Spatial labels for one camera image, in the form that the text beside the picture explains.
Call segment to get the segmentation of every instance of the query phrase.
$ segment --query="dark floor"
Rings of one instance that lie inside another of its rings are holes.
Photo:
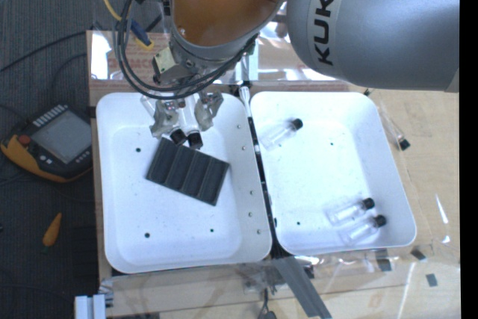
[[[87,111],[83,32],[111,25],[101,0],[0,0],[1,139],[56,102]],[[59,212],[60,234],[44,254],[43,234]],[[53,183],[0,153],[0,318],[72,318],[74,297],[99,286],[95,224],[92,172]]]

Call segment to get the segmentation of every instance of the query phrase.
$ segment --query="emergency stop button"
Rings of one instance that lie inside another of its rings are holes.
[[[30,136],[26,134],[21,134],[18,137],[18,142],[21,143],[25,148],[28,146],[28,144],[31,142]]]

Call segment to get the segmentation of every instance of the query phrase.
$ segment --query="glass bottle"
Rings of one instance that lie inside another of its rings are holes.
[[[374,206],[375,201],[372,198],[366,198],[351,205],[331,210],[327,213],[327,217],[332,225],[340,226],[364,215],[367,210],[372,209]]]
[[[342,230],[339,235],[345,244],[355,244],[377,233],[379,228],[386,223],[387,220],[383,215],[369,217],[365,220],[361,220],[349,229]]]
[[[301,119],[287,121],[284,125],[280,125],[266,131],[261,139],[264,148],[267,150],[275,149],[282,145],[288,138],[293,137],[299,129],[303,127]]]

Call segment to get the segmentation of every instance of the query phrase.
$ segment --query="cable connector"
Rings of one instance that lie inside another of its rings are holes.
[[[131,21],[131,32],[136,37],[136,43],[144,49],[150,50],[155,44],[149,39],[148,34],[146,31],[139,25],[136,20]]]

